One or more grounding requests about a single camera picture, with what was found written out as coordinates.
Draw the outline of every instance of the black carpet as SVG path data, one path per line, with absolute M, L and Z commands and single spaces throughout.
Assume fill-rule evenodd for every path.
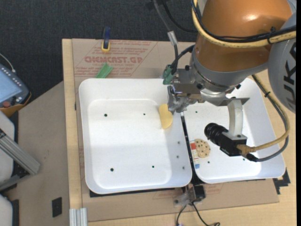
M 182 26 L 194 29 L 190 0 L 167 4 Z M 178 41 L 195 41 L 195 34 L 169 24 Z M 150 0 L 0 0 L 0 53 L 34 100 L 63 80 L 62 39 L 101 38 L 105 26 L 111 39 L 168 40 Z

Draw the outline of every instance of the yellow chip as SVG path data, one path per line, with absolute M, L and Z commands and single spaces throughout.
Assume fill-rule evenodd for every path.
M 162 104 L 159 107 L 159 115 L 162 129 L 166 129 L 173 123 L 173 114 L 168 110 L 167 104 Z

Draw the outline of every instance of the white tray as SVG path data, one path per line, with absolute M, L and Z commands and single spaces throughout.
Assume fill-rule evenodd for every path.
M 97 194 L 182 187 L 192 176 L 179 114 L 166 130 L 161 79 L 87 79 L 79 87 L 85 174 Z
M 243 105 L 244 122 L 243 134 L 248 137 L 247 145 L 261 145 L 275 139 L 267 110 L 261 92 L 256 83 L 245 79 L 240 89 L 235 89 L 228 97 L 249 97 Z M 229 129 L 229 113 L 226 106 L 217 107 L 208 102 L 188 106 L 184 112 L 188 137 L 192 141 L 200 138 L 207 141 L 211 152 L 209 157 L 194 158 L 198 177 L 206 183 L 220 183 L 229 181 L 252 180 L 263 178 L 277 178 L 284 174 L 285 163 L 282 155 L 265 161 L 251 162 L 242 156 L 229 157 L 220 147 L 208 141 L 204 129 L 211 122 Z M 279 150 L 278 144 L 257 151 L 254 155 L 263 158 Z

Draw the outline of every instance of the wooden edge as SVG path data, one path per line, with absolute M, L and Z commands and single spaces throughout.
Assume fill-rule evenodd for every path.
M 82 208 L 82 194 L 79 167 L 77 116 L 75 110 L 76 99 L 73 73 L 72 40 L 63 39 L 62 47 L 68 155 L 69 204 L 70 209 L 80 209 Z

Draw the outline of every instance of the wooden table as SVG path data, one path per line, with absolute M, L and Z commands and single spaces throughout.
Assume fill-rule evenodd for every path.
M 77 119 L 74 92 L 72 40 L 63 39 L 63 74 L 66 109 L 66 132 L 69 172 L 69 197 L 70 208 L 82 208 L 81 183 L 79 173 L 79 150 L 77 141 Z M 259 74 L 259 77 L 270 88 L 267 71 Z M 277 112 L 268 100 L 265 100 L 268 114 L 276 136 L 280 136 L 284 127 Z M 291 183 L 288 187 L 280 189 L 279 203 L 236 207 L 228 209 L 206 210 L 200 214 L 206 223 L 220 222 L 222 226 L 241 225 L 297 225 L 296 209 L 296 117 L 286 110 L 291 123 L 290 142 L 283 152 L 288 175 Z M 157 215 L 139 218 L 127 218 L 91 222 L 90 226 L 174 226 L 176 214 Z M 203 225 L 195 212 L 185 212 L 181 215 L 181 222 L 185 226 Z

